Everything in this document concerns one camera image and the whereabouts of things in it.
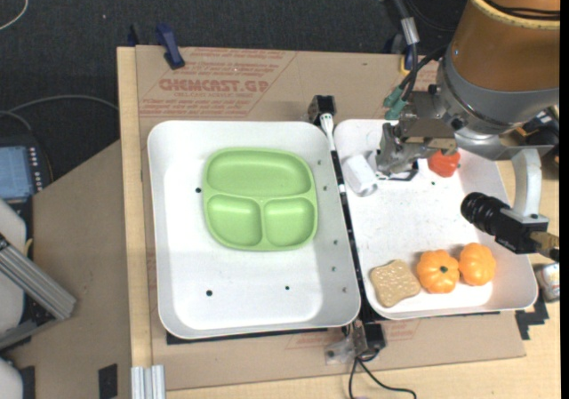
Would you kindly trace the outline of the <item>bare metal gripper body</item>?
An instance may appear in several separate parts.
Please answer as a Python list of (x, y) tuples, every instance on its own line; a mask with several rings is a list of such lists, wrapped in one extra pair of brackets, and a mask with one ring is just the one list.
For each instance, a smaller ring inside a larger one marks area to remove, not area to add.
[(412, 92), (396, 127), (401, 140), (454, 140), (454, 130), (445, 120), (441, 99), (429, 92)]

